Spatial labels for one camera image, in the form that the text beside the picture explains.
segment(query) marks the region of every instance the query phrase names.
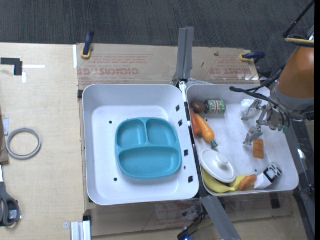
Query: toy banana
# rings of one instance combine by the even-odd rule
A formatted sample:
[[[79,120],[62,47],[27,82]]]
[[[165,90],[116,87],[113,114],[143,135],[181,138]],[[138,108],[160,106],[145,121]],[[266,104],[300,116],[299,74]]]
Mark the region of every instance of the toy banana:
[[[243,179],[246,177],[249,177],[250,175],[239,175],[235,178],[233,182],[229,184],[229,186],[219,182],[214,177],[212,177],[205,169],[202,169],[202,177],[204,184],[212,191],[216,193],[225,193],[225,192],[234,192],[239,189],[240,183]]]

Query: ring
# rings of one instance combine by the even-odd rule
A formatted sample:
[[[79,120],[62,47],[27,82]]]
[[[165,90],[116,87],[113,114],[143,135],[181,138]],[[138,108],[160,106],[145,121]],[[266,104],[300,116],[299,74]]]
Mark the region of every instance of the ring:
[[[19,154],[14,153],[14,152],[10,149],[10,142],[11,142],[12,138],[13,138],[14,136],[16,136],[17,134],[19,134],[19,133],[31,133],[31,134],[33,134],[33,135],[36,137],[36,139],[37,139],[37,141],[38,141],[38,145],[37,145],[37,147],[35,148],[35,150],[34,150],[33,152],[31,152],[31,153],[29,153],[29,154],[27,154],[27,155],[19,155]],[[34,157],[34,156],[39,152],[39,150],[40,150],[40,148],[41,148],[41,138],[40,138],[39,133],[36,132],[36,131],[35,131],[34,129],[32,129],[32,128],[27,128],[27,127],[18,128],[18,129],[15,129],[15,130],[13,130],[12,132],[9,133],[8,138],[6,139],[6,148],[7,148],[8,152],[9,152],[9,154],[10,154],[13,158],[19,159],[19,160],[26,160],[26,159],[29,159],[29,158]]]

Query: blue plate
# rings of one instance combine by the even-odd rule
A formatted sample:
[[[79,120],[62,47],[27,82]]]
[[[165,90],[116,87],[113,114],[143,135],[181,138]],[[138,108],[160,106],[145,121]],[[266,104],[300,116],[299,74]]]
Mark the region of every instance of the blue plate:
[[[163,178],[176,173],[182,163],[178,135],[161,118],[122,122],[116,130],[115,150],[120,169],[131,178]]]

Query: white lid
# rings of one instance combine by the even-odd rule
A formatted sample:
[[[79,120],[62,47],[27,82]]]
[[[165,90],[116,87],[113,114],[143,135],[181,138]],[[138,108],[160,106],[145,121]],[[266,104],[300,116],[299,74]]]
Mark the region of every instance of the white lid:
[[[215,150],[205,150],[199,156],[202,167],[215,179],[223,183],[231,183],[236,174],[229,159]]]

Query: blue clamp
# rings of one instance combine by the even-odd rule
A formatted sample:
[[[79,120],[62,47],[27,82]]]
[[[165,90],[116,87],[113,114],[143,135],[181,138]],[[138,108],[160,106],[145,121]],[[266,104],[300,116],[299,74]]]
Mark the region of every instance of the blue clamp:
[[[239,58],[242,62],[249,62],[251,59],[254,59],[254,63],[257,63],[260,59],[266,57],[266,54],[261,51],[255,51],[250,53],[242,53],[240,54]]]
[[[92,39],[94,37],[94,32],[89,30],[86,34],[86,40],[85,40],[85,44],[84,47],[82,48],[81,51],[81,58],[82,59],[89,59],[90,55],[91,55],[91,43],[92,43]]]

